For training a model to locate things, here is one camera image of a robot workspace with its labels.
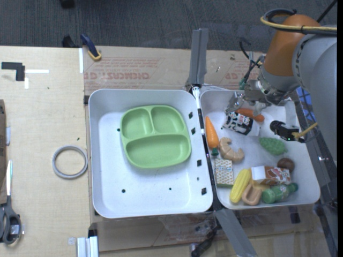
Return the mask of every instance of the tape roll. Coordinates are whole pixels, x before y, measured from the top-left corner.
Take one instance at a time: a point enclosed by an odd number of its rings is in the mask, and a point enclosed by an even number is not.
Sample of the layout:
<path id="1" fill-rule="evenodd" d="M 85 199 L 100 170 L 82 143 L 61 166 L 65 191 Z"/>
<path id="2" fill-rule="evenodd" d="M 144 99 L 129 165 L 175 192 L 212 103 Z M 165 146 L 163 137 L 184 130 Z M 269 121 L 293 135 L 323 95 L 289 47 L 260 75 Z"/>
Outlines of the tape roll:
<path id="1" fill-rule="evenodd" d="M 58 157 L 58 155 L 65 151 L 65 150 L 75 150 L 77 151 L 78 153 L 80 153 L 83 158 L 84 158 L 84 161 L 85 161 L 85 164 L 84 164 L 84 167 L 77 173 L 75 174 L 65 174 L 63 172 L 61 172 L 57 166 L 56 166 L 56 159 Z M 64 179 L 75 179 L 75 178 L 78 178 L 79 176 L 81 176 L 82 174 L 85 173 L 85 171 L 87 170 L 87 167 L 88 167 L 88 158 L 87 158 L 87 154 L 86 152 L 78 147 L 78 146 L 74 146 L 74 145 L 65 145 L 63 147 L 60 147 L 59 149 L 57 149 L 57 151 L 55 151 L 54 155 L 53 155 L 53 170 L 55 172 L 55 174 L 61 178 L 64 178 Z"/>

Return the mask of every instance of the green divided tray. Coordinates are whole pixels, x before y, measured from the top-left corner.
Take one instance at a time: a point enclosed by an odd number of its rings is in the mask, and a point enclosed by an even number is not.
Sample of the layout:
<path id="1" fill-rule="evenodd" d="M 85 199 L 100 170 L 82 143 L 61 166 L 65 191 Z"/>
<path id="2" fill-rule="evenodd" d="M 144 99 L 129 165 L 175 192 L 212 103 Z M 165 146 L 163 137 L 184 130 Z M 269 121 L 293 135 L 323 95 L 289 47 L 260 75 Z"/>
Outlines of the green divided tray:
<path id="1" fill-rule="evenodd" d="M 191 154 L 187 126 L 168 105 L 146 105 L 126 111 L 120 121 L 126 157 L 139 168 L 163 168 L 184 162 Z"/>

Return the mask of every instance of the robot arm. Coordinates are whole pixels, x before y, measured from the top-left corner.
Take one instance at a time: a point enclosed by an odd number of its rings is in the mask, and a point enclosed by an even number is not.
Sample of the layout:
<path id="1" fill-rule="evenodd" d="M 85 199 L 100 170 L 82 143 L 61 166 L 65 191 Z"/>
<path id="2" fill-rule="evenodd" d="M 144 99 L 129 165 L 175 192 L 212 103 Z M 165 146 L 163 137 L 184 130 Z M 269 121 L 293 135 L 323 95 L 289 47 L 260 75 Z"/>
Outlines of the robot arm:
<path id="1" fill-rule="evenodd" d="M 245 99 L 258 102 L 260 111 L 270 104 L 282 105 L 299 86 L 307 90 L 325 143 L 337 162 L 337 28 L 322 27 L 310 17 L 283 9 L 264 18 L 271 20 L 277 14 L 290 15 L 280 27 L 292 30 L 277 30 L 258 80 L 248 81 L 244 88 Z"/>

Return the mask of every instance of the light wood surface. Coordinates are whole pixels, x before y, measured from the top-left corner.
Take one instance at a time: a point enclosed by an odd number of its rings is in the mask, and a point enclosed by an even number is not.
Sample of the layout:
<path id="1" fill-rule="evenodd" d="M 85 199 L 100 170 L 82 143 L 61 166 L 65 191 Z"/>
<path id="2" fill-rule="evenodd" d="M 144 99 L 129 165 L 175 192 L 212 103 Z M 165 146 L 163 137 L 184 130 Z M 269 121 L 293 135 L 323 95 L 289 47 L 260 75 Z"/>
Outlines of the light wood surface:
<path id="1" fill-rule="evenodd" d="M 0 256 L 76 256 L 73 242 L 87 237 L 90 201 L 87 172 L 74 180 L 55 175 L 54 152 L 64 145 L 87 149 L 83 74 L 79 50 L 66 48 L 0 47 L 1 62 L 20 62 L 28 70 L 29 88 L 15 81 L 14 70 L 0 70 L 0 99 L 4 99 L 13 160 L 12 202 L 25 234 L 13 246 L 0 244 Z M 83 166 L 78 153 L 68 151 L 57 159 L 59 168 L 75 173 Z M 323 229 L 312 207 L 306 230 L 252 237 L 259 256 L 330 256 Z M 106 257 L 190 256 L 190 245 L 101 252 Z M 215 241 L 203 257 L 236 256 L 227 240 Z"/>

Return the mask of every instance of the brown ball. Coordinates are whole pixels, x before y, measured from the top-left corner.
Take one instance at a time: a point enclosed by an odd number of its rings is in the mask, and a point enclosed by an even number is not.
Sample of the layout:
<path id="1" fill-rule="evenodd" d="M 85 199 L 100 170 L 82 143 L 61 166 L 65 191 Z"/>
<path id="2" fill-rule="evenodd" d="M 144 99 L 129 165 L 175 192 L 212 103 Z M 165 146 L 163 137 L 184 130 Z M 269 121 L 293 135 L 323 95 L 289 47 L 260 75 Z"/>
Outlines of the brown ball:
<path id="1" fill-rule="evenodd" d="M 281 158 L 277 163 L 278 168 L 288 169 L 289 172 L 292 172 L 294 170 L 294 162 L 290 158 Z"/>

